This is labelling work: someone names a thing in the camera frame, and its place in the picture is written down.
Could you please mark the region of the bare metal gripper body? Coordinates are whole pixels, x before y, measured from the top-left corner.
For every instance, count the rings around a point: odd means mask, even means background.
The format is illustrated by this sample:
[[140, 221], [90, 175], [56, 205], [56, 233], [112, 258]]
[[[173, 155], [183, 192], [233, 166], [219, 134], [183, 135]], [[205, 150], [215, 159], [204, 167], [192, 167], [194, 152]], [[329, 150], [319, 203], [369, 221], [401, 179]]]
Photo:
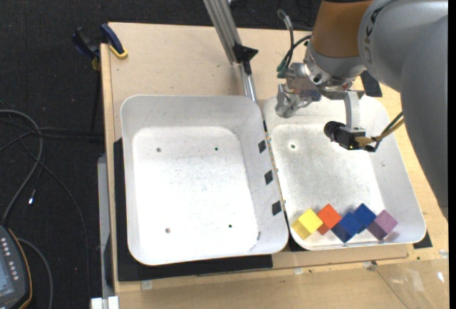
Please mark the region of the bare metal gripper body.
[[311, 63], [292, 63], [286, 71], [286, 93], [300, 102], [316, 102], [322, 97], [341, 99], [350, 89], [353, 78], [330, 75]]

